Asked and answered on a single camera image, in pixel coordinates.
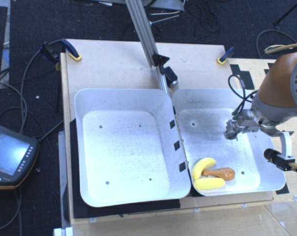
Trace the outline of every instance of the metal rod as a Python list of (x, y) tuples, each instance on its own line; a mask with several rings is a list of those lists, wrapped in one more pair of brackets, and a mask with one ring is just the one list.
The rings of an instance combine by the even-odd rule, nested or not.
[(297, 3), (291, 7), (291, 9), (289, 9), (281, 18), (279, 18), (275, 23), (274, 26), (279, 25), (279, 23), (285, 19), (285, 17), (287, 17), (295, 8), (297, 8)]
[(168, 18), (163, 18), (163, 19), (160, 19), (160, 20), (156, 20), (156, 21), (153, 21), (153, 22), (150, 22), (150, 24), (155, 24), (155, 23), (159, 23), (159, 22), (162, 22), (162, 21), (166, 21), (168, 19), (172, 19), (172, 18), (177, 18), (179, 15), (175, 15), (175, 16), (172, 16), (172, 17), (168, 17)]
[[(153, 55), (158, 54), (158, 50), (143, 3), (141, 0), (125, 0), (125, 2), (130, 12), (139, 40), (142, 44), (149, 66), (154, 67), (155, 63), (153, 61)], [(157, 67), (157, 78), (160, 89), (169, 94), (165, 75), (161, 74), (159, 67)]]

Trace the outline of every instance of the yellow clamp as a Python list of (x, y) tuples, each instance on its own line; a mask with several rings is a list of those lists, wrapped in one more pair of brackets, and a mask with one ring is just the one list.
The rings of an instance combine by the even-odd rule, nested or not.
[(74, 59), (76, 62), (80, 61), (81, 60), (81, 54), (79, 54), (79, 56), (76, 58), (73, 56), (73, 54), (69, 53), (69, 56)]
[(60, 62), (55, 63), (54, 67), (57, 71), (60, 71)]
[(217, 63), (218, 63), (219, 65), (223, 65), (223, 64), (225, 64), (225, 63), (227, 62), (227, 59), (225, 59), (223, 62), (220, 61), (220, 59), (221, 59), (222, 56), (223, 56), (223, 55), (221, 55), (219, 58), (217, 58)]

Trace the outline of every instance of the banana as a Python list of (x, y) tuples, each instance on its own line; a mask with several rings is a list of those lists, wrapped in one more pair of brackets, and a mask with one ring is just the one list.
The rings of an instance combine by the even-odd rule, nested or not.
[(225, 180), (223, 180), (220, 177), (200, 178), (194, 182), (194, 186), (197, 190), (221, 188), (224, 185), (225, 185)]
[(193, 180), (195, 181), (199, 179), (201, 177), (202, 171), (207, 167), (213, 166), (215, 163), (216, 163), (215, 159), (211, 157), (205, 157), (199, 160), (192, 170)]

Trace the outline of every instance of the wooden platform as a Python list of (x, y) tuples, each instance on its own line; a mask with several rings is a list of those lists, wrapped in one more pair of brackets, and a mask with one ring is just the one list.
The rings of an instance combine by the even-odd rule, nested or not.
[[(63, 112), (66, 144), (66, 165), (70, 224), (74, 235), (297, 235), (297, 173), (285, 173), (290, 193), (246, 193), (216, 197), (188, 196), (180, 200), (177, 210), (138, 214), (106, 216), (91, 219), (75, 219), (72, 204), (72, 174), (69, 123), (75, 118), (74, 96), (83, 88), (158, 88), (157, 78), (140, 43), (69, 40), (82, 55), (75, 62), (66, 54), (61, 55), (63, 88)], [(223, 66), (216, 59), (224, 54), (223, 46), (158, 43), (159, 53), (170, 57), (167, 65), (179, 77), (183, 88), (228, 88), (227, 78), (232, 73), (227, 62)], [(268, 63), (274, 60), (229, 59), (239, 65), (241, 71), (249, 71), (255, 88), (261, 84)], [(293, 130), (293, 155), (297, 161), (297, 118), (286, 122), (280, 129)], [(280, 141), (274, 146), (281, 150)], [(295, 219), (290, 231), (276, 219), (271, 207), (286, 204), (289, 209), (283, 220)]]

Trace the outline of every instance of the black floor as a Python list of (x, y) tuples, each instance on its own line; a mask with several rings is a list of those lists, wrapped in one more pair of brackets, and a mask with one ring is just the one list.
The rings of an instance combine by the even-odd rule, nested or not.
[[(156, 42), (199, 43), (235, 48), (234, 58), (258, 59), (256, 40), (265, 30), (274, 30), (280, 19), (297, 0), (188, 0), (185, 13), (176, 19), (155, 24)], [(147, 13), (161, 10), (147, 9)], [(155, 21), (167, 16), (149, 16)], [(84, 0), (11, 0), (10, 18), (10, 83), (21, 87), (27, 63), (45, 42), (61, 38), (138, 41), (125, 5), (112, 7)], [(263, 50), (275, 44), (297, 42), (297, 8), (278, 25), (279, 32), (260, 36)], [(52, 45), (60, 52), (61, 46)], [(24, 134), (43, 135), (62, 120), (58, 101), (59, 72), (42, 57), (31, 64), (25, 80), (24, 97), (29, 117)], [(21, 127), (20, 98), (11, 91), (0, 91), (0, 124), (14, 131)], [(25, 236), (49, 236), (60, 228), (58, 174), (58, 139), (53, 133), (44, 140), (37, 167), (22, 184), (21, 224)], [(0, 191), (0, 226), (7, 223), (17, 208), (13, 191)], [(19, 219), (0, 231), (0, 236), (19, 235)]]

